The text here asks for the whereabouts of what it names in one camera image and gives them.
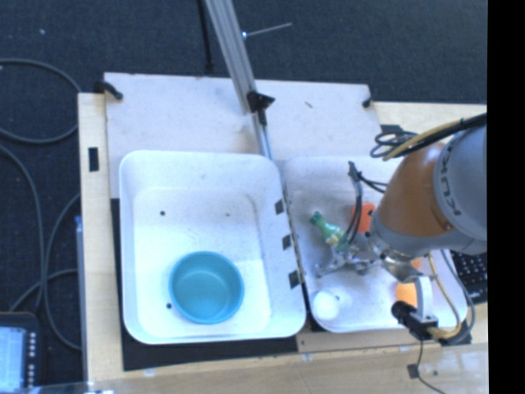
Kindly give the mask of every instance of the screen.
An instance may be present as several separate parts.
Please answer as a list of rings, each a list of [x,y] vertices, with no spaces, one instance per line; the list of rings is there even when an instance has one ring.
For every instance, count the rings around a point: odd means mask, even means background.
[[[24,385],[25,329],[0,326],[0,392],[16,392]]]

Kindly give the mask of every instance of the white ball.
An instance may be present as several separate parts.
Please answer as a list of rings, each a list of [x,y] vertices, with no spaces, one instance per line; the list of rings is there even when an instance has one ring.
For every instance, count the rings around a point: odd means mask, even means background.
[[[339,300],[328,292],[320,291],[313,298],[313,315],[321,321],[331,321],[339,315]]]

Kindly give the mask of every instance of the yellow cable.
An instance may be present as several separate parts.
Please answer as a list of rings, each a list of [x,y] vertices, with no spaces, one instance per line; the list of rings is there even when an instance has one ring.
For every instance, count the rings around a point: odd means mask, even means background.
[[[435,133],[438,133],[439,131],[442,131],[442,130],[444,130],[446,128],[449,128],[449,127],[452,127],[452,126],[457,126],[462,120],[463,120],[463,118],[461,120],[452,121],[452,122],[449,122],[447,124],[443,124],[442,126],[434,127],[432,129],[430,129],[429,131],[425,131],[424,133],[421,133],[419,135],[415,135],[412,139],[405,141],[403,144],[399,145],[394,150],[392,150],[391,152],[389,152],[388,154],[383,156],[383,160],[387,161],[388,159],[392,159],[393,157],[395,157],[398,154],[400,154],[401,152],[403,152],[406,148],[412,146],[413,144],[416,144],[418,141],[421,141],[421,140],[427,138],[429,135],[433,135]]]
[[[447,293],[445,287],[443,286],[443,282],[437,275],[436,265],[434,264],[434,259],[432,258],[431,253],[428,253],[428,261],[430,263],[432,273],[436,276],[437,286],[439,286],[441,292],[443,293],[443,296],[445,297],[447,303],[452,309],[452,312],[454,313],[454,316],[456,318],[456,327],[454,330],[451,330],[449,332],[447,332],[446,330],[437,328],[437,327],[428,328],[427,330],[435,339],[446,339],[447,340],[447,339],[457,336],[461,332],[461,318],[459,317],[458,310],[454,306],[452,300],[449,297],[449,294]]]

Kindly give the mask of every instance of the wooden table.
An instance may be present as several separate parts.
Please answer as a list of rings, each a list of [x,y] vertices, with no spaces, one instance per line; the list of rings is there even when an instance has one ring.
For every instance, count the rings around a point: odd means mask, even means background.
[[[93,389],[117,392],[428,392],[406,366],[418,345],[406,330],[346,335],[301,332],[299,353],[182,364],[125,372],[113,251],[107,169],[105,96],[80,94],[80,167],[84,230],[84,360]],[[380,123],[425,131],[484,112],[480,105],[374,103]],[[89,148],[99,169],[89,170]],[[445,392],[488,392],[487,304],[477,307],[472,344],[425,345],[421,375]]]

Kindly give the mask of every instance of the blue bowl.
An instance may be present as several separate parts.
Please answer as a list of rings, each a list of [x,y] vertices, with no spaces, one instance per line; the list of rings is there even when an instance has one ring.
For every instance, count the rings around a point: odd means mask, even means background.
[[[225,256],[199,251],[187,254],[171,270],[171,301],[179,312],[199,324],[231,318],[244,298],[243,278]]]

